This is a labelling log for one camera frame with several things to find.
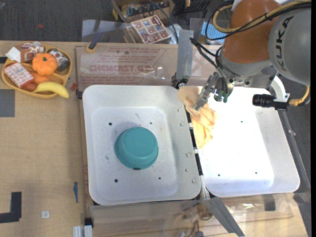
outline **yellow cable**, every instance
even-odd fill
[[[302,104],[306,100],[309,92],[310,92],[310,87],[306,85],[306,91],[305,91],[304,96],[302,98],[298,98],[298,99],[290,99],[289,105],[290,106],[299,106],[300,104]]]
[[[256,19],[255,21],[253,21],[251,24],[249,24],[248,26],[246,26],[245,28],[243,28],[243,30],[247,30],[251,27],[253,27],[254,25],[257,25],[258,23],[261,23],[263,22],[267,17],[271,17],[273,16],[274,14],[284,10],[284,9],[287,9],[287,8],[290,8],[290,7],[293,7],[295,5],[298,5],[298,4],[302,4],[302,3],[305,3],[305,2],[312,2],[312,0],[298,0],[298,1],[294,1],[294,2],[290,2],[288,4],[285,4],[277,9],[274,9],[272,11],[270,11],[269,13],[265,14],[265,15],[262,15],[260,18]],[[219,10],[217,10],[215,13],[214,13],[214,16],[213,16],[213,25],[214,27],[219,30],[220,32],[223,32],[223,33],[231,33],[231,32],[235,32],[237,30],[239,30],[241,27],[237,27],[237,28],[222,28],[220,26],[217,25],[216,23],[216,19],[219,15],[220,12],[222,12],[223,10],[225,9],[228,9],[228,8],[231,8],[233,5],[230,4],[230,5],[226,5],[222,8],[220,8]]]

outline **teal round object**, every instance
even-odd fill
[[[115,141],[115,153],[126,167],[148,168],[158,157],[158,142],[148,129],[133,127],[119,135]]]

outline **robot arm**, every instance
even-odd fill
[[[255,95],[253,104],[286,110],[289,94],[277,73],[310,86],[310,0],[283,7],[274,0],[243,0],[226,30],[230,32],[216,59],[216,72],[204,85],[196,110],[211,93],[216,101],[226,102],[235,85],[266,89],[273,86],[276,96]]]

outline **toy pumpkin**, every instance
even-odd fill
[[[57,69],[56,58],[50,53],[38,53],[32,60],[32,68],[41,76],[49,76]]]

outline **gray square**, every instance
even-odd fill
[[[0,89],[0,117],[15,117],[15,90]]]

